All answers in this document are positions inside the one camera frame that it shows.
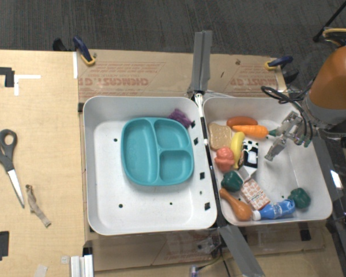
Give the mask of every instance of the dark gray carpet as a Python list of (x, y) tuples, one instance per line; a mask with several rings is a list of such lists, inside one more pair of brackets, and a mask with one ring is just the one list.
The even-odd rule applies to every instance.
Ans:
[[(192, 53), (210, 29), (212, 53), (293, 56), (303, 88), (334, 48), (312, 38), (344, 1), (0, 0), (0, 48), (71, 48), (78, 35), (89, 48)], [(346, 8), (331, 27), (346, 28)]]

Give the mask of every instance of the teal plate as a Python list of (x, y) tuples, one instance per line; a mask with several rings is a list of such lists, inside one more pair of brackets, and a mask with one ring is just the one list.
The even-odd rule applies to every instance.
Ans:
[(122, 164), (139, 185), (168, 186), (189, 179), (194, 169), (187, 129), (168, 118), (136, 118), (122, 130)]

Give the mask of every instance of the orange carrot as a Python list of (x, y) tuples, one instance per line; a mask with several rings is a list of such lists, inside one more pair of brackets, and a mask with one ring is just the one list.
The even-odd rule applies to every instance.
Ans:
[(258, 125), (258, 121), (246, 116), (236, 116), (227, 120), (227, 126), (232, 127), (235, 125)]
[(237, 132), (243, 132), (247, 136), (259, 139), (263, 139), (269, 134), (268, 129), (263, 125), (235, 125), (232, 128)]

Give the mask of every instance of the banana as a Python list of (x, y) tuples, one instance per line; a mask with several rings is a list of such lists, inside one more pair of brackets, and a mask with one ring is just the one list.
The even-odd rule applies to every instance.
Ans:
[(245, 139), (245, 134), (243, 132), (236, 132), (233, 135), (233, 138), (231, 140), (230, 149), (233, 152), (233, 155), (235, 157), (234, 169), (238, 169), (238, 162), (240, 160), (242, 143), (244, 139)]

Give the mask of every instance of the blue bottle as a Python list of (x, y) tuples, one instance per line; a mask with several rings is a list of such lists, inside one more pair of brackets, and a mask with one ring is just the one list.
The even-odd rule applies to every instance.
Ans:
[(277, 219), (281, 216), (289, 215), (295, 210), (295, 202), (290, 199), (285, 199), (282, 202), (267, 204), (259, 211), (253, 211), (253, 220)]

